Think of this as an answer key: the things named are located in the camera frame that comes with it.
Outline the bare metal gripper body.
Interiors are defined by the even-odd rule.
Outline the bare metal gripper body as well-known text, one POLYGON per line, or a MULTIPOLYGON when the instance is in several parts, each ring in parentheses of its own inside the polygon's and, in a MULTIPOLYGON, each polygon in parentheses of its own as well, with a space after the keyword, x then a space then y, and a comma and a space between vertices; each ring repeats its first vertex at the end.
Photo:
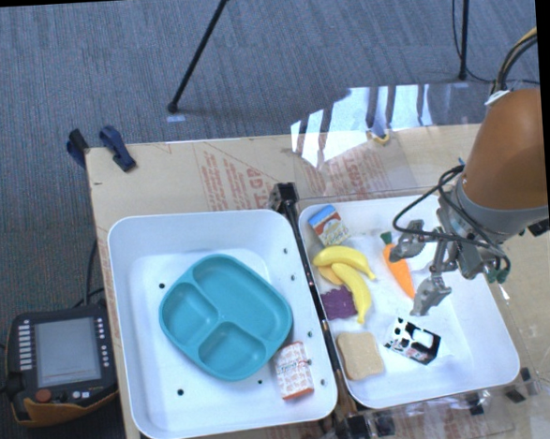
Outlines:
POLYGON ((459 270, 466 279, 473 279, 497 267, 494 242, 460 204, 456 189, 440 191, 437 215, 439 227, 432 237, 437 243, 430 267, 433 275, 459 270))

